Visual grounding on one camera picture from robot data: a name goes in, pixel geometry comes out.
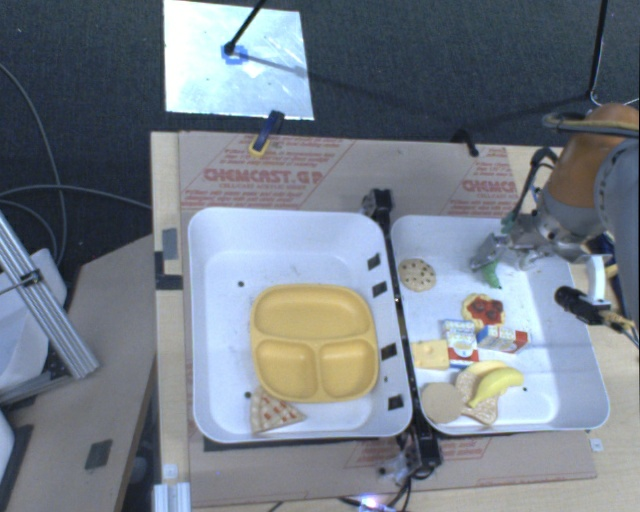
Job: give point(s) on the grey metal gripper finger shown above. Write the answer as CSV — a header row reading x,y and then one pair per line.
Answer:
x,y
484,252
522,258

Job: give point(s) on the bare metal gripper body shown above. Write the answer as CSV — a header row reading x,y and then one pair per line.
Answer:
x,y
542,237

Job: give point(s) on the green toy vegetable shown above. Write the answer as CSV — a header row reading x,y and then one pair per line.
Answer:
x,y
492,277

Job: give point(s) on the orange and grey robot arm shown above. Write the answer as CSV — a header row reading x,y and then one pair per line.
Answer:
x,y
575,165

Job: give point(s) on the round tart with red topping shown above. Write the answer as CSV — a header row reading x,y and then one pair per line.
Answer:
x,y
482,309

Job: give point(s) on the beige chocolate chip cookie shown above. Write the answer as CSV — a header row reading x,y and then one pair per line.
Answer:
x,y
417,275

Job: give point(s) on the red and white carton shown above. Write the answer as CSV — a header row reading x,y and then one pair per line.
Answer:
x,y
505,340

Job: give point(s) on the blue and white carton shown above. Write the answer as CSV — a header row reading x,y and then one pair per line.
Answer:
x,y
461,342

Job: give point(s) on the thin black rod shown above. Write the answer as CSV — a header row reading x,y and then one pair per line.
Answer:
x,y
400,310

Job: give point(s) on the white plastic tray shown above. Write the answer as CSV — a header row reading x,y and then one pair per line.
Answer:
x,y
550,360
225,320

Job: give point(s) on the yellow cheese wedge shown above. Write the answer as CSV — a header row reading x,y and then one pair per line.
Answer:
x,y
429,355

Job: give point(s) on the yellow banana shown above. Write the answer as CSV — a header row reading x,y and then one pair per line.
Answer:
x,y
495,382

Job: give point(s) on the round beige biscuit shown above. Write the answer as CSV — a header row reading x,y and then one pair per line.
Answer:
x,y
442,402

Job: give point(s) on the beige bread slice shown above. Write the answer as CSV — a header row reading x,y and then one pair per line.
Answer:
x,y
484,412

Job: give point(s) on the brown cardboard board, red print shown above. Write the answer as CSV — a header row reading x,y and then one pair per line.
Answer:
x,y
325,170

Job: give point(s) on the yellow divided plate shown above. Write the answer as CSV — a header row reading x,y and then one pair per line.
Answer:
x,y
310,340

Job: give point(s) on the toy pizza slice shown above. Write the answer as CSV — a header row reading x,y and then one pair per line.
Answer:
x,y
272,415

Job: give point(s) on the black cylinder on white bracket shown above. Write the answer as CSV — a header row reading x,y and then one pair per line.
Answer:
x,y
575,302

